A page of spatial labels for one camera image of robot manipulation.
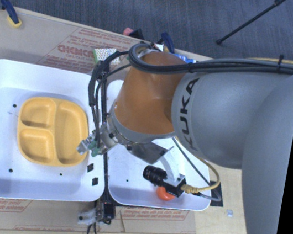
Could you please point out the pink toy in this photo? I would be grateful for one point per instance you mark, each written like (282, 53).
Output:
(128, 31)

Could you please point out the black cylinder on white bracket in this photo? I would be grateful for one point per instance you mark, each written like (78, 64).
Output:
(154, 174)

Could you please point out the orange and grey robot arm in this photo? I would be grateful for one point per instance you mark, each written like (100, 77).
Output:
(220, 112)

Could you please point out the orange divided plate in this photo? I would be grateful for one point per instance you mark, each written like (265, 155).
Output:
(40, 112)

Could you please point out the blue packet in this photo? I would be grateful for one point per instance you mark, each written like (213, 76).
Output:
(186, 58)

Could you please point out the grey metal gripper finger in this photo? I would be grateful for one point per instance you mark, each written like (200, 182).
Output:
(82, 148)
(91, 138)

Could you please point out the brown cardboard board red print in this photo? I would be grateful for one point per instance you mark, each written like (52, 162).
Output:
(31, 37)

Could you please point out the white plastic tray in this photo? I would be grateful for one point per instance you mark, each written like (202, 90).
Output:
(127, 191)
(8, 75)

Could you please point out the orange round toy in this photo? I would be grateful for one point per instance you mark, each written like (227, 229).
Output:
(162, 195)

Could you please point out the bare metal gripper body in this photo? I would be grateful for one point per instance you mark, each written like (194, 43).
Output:
(107, 139)

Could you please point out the green patterned carton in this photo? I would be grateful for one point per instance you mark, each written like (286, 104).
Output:
(104, 52)

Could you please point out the black tripod leg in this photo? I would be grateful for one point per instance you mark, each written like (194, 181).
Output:
(250, 20)

